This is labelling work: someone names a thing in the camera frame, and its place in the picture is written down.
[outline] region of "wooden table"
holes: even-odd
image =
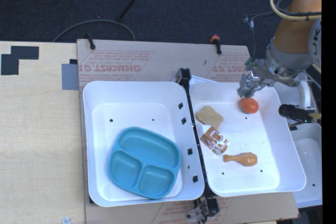
[[[162,222],[155,216],[165,203],[99,208],[86,201],[80,94],[62,88],[61,66],[77,59],[77,44],[1,41],[1,55],[12,46],[38,47],[39,56],[20,59],[18,74],[0,76],[0,222]],[[298,217],[292,193],[233,198],[224,213],[225,223]]]

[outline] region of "black clip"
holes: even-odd
[[[85,39],[88,39],[89,40],[89,43],[90,43],[90,49],[91,50],[94,50],[96,48],[95,44],[93,44],[93,40],[92,40],[92,37],[90,35],[90,33],[86,33],[85,34]]]
[[[210,43],[216,45],[216,48],[217,48],[217,54],[218,54],[218,55],[221,55],[221,54],[222,54],[222,51],[220,50],[220,43],[219,43],[219,40],[220,40],[220,39],[221,39],[221,38],[220,38],[218,35],[213,35],[213,36],[210,38]]]
[[[311,15],[311,12],[307,12],[307,15],[306,15],[306,21],[308,22],[310,20],[309,16]]]

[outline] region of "yellow cable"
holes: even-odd
[[[316,69],[318,73],[322,74],[321,73],[322,70],[315,63],[313,63],[312,66]]]
[[[315,19],[319,19],[322,17],[322,15],[308,15],[308,16],[289,16],[289,15],[286,15],[282,12],[280,12],[276,6],[274,5],[274,0],[269,0],[269,4],[272,8],[272,10],[277,14],[279,15],[281,18],[284,18],[284,19],[288,19],[288,20],[306,20],[307,18],[310,19],[310,20],[315,20]]]

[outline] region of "black tape mark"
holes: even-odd
[[[11,46],[10,54],[1,55],[1,75],[19,75],[19,60],[38,60],[39,47]]]

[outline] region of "white container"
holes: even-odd
[[[322,205],[322,127],[300,124],[291,134],[307,178],[304,189],[293,193],[297,206]]]
[[[259,110],[247,114],[241,109],[238,88],[238,82],[200,82],[190,88],[196,124],[197,112],[206,105],[224,118],[218,131],[231,143],[224,154],[252,152],[258,157],[254,166],[225,163],[223,156],[201,143],[210,189],[222,197],[302,190],[306,176],[286,118],[278,113],[276,90],[265,87],[256,92]]]
[[[193,200],[202,195],[203,172],[182,86],[175,82],[94,81],[83,90],[83,104],[89,194],[97,205],[113,207]],[[128,127],[140,127],[161,134],[179,147],[180,170],[174,187],[165,197],[144,198],[111,181],[108,159],[117,137]]]

